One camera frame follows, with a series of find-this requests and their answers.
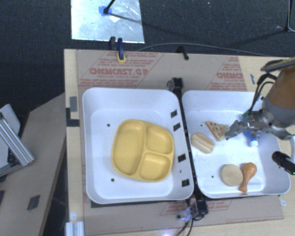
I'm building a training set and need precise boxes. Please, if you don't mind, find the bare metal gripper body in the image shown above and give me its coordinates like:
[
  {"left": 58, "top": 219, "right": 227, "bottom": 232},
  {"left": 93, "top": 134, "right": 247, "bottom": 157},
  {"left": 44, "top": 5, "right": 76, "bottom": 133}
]
[{"left": 242, "top": 109, "right": 295, "bottom": 140}]

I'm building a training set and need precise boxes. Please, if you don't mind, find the blue and white small bottle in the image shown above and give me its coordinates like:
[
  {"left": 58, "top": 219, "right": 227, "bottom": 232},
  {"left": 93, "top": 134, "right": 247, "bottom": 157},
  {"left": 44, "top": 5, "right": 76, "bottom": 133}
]
[{"left": 245, "top": 129, "right": 259, "bottom": 148}]

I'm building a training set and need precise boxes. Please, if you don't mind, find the toy pizza slice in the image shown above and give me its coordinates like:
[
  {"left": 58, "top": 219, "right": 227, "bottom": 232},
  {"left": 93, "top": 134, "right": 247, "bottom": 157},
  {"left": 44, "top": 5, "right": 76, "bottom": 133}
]
[{"left": 205, "top": 120, "right": 229, "bottom": 142}]

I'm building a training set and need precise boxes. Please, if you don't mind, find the white plastic tray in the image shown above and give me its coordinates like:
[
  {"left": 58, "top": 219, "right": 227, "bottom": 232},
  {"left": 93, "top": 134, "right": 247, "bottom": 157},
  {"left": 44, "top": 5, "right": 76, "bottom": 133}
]
[
  {"left": 82, "top": 87, "right": 195, "bottom": 205},
  {"left": 181, "top": 90, "right": 292, "bottom": 199}
]

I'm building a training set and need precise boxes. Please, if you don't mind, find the tan toy bread bun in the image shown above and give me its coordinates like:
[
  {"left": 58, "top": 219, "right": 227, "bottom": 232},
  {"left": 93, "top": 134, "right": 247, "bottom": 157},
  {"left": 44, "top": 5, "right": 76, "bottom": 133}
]
[{"left": 190, "top": 132, "right": 215, "bottom": 154}]

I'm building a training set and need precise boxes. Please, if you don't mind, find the round tan biscuit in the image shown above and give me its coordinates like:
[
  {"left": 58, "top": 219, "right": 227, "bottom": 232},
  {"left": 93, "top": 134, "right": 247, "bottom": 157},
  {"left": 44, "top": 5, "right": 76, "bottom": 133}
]
[{"left": 220, "top": 164, "right": 244, "bottom": 187}]

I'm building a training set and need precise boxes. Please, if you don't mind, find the orange toy chicken drumstick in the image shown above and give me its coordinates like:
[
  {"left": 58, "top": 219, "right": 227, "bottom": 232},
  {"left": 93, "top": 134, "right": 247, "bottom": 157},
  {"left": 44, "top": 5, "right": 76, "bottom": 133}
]
[{"left": 238, "top": 162, "right": 258, "bottom": 193}]

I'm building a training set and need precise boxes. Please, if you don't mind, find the thin black rod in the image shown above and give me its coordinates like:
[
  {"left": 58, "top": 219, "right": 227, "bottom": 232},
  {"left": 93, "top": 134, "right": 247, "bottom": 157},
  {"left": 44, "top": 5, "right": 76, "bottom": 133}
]
[{"left": 175, "top": 87, "right": 200, "bottom": 199}]

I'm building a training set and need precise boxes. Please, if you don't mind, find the yellow divided plate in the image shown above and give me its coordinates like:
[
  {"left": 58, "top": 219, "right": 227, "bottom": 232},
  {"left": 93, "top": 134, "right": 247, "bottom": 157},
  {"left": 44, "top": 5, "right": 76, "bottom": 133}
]
[{"left": 111, "top": 118, "right": 176, "bottom": 183}]

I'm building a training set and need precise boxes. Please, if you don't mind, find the brown cardboard board red print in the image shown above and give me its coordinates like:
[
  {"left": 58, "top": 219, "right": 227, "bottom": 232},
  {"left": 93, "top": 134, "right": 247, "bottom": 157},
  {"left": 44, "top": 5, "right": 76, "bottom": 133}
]
[{"left": 76, "top": 49, "right": 285, "bottom": 231}]

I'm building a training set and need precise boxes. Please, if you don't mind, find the black cylinder on white bracket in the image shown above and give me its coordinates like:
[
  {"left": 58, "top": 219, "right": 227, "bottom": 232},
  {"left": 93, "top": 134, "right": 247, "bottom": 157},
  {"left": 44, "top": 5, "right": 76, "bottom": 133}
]
[{"left": 271, "top": 135, "right": 295, "bottom": 176}]

